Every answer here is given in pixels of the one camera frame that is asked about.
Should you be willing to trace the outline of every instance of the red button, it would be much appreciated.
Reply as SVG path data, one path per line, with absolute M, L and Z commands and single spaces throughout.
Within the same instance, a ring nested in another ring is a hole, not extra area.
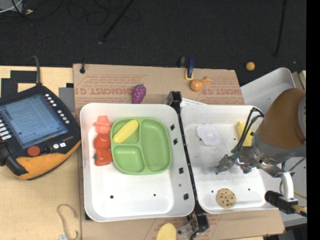
M 35 158 L 40 155 L 40 148 L 38 146 L 31 146 L 27 150 L 29 157 Z

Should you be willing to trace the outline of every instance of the yellow corn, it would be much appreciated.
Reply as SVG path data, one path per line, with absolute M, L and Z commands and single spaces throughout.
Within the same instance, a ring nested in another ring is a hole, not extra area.
M 114 142 L 120 144 L 125 142 L 138 129 L 139 122 L 135 119 L 130 120 L 113 136 Z

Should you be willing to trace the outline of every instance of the cookie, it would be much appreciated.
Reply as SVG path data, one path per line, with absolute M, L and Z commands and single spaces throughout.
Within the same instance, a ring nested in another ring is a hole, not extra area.
M 228 188 L 221 188 L 216 194 L 216 202 L 224 209 L 229 209 L 235 206 L 236 195 Z

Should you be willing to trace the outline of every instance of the toy strawberry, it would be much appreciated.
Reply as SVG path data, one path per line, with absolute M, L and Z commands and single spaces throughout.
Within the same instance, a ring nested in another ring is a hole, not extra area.
M 132 92 L 132 103 L 133 104 L 140 104 L 144 97 L 146 96 L 147 89 L 144 84 L 138 84 L 134 87 Z

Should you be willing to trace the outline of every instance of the black floor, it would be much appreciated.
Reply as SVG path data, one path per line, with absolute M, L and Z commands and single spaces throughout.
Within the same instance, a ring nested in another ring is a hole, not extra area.
M 0 13 L 0 65 L 73 63 L 233 69 L 240 85 L 272 70 L 306 69 L 307 0 L 23 0 Z M 275 57 L 282 12 L 283 32 Z M 254 71 L 245 64 L 254 62 Z

